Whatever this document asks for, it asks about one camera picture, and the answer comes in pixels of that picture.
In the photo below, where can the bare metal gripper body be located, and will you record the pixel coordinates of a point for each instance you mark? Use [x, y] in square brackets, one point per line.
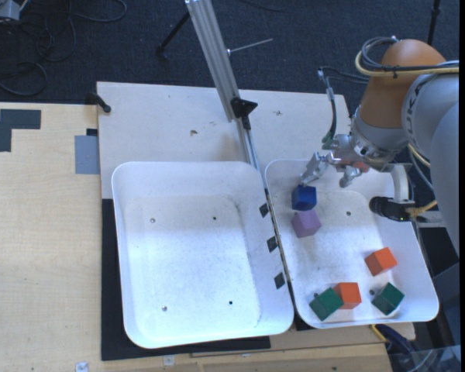
[348, 152]

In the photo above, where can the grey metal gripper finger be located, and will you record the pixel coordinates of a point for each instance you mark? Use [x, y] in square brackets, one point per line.
[314, 167]
[349, 176]

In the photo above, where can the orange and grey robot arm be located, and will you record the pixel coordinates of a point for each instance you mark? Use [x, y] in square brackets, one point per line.
[430, 103]

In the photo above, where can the blue cube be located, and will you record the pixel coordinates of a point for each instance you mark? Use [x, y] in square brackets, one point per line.
[304, 198]

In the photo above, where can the purple cube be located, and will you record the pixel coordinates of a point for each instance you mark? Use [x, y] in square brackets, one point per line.
[306, 224]

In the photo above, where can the white plastic tray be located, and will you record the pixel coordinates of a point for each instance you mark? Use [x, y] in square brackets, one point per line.
[341, 246]
[190, 254]

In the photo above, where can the orange cube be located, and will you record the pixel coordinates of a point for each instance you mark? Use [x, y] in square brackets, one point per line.
[349, 295]
[380, 261]

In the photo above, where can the green cube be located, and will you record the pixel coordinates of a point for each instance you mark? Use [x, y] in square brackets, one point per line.
[325, 304]
[388, 299]

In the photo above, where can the pale wood board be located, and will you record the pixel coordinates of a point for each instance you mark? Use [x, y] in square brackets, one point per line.
[159, 126]

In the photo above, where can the black cylinder on white bracket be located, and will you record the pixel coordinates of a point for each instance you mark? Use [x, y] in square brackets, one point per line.
[387, 209]

